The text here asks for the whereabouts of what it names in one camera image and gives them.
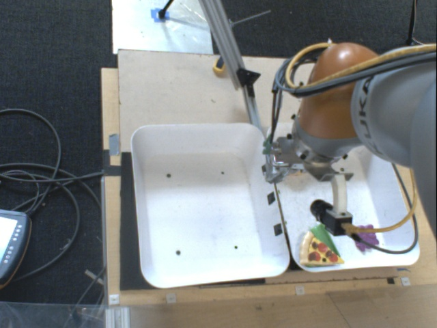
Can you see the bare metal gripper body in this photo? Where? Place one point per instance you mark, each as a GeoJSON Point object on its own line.
{"type": "Point", "coordinates": [285, 154]}

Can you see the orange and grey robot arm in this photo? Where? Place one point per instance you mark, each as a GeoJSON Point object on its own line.
{"type": "Point", "coordinates": [385, 115]}

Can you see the thin black rod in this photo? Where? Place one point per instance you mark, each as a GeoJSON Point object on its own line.
{"type": "Point", "coordinates": [283, 224]}

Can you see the white plastic tray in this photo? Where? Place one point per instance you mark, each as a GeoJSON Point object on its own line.
{"type": "Point", "coordinates": [379, 197]}
{"type": "Point", "coordinates": [205, 203]}

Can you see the green triangular piece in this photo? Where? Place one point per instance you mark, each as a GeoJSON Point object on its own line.
{"type": "Point", "coordinates": [328, 242]}

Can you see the toy pizza slice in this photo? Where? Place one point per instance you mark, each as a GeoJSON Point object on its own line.
{"type": "Point", "coordinates": [319, 253]}

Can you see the purple toy grapes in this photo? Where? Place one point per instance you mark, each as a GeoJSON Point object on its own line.
{"type": "Point", "coordinates": [370, 238]}

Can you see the pale wood board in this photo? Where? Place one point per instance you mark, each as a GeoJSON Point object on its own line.
{"type": "Point", "coordinates": [177, 91]}

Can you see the black cylinder on white bracket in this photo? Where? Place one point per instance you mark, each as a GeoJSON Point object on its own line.
{"type": "Point", "coordinates": [336, 221]}

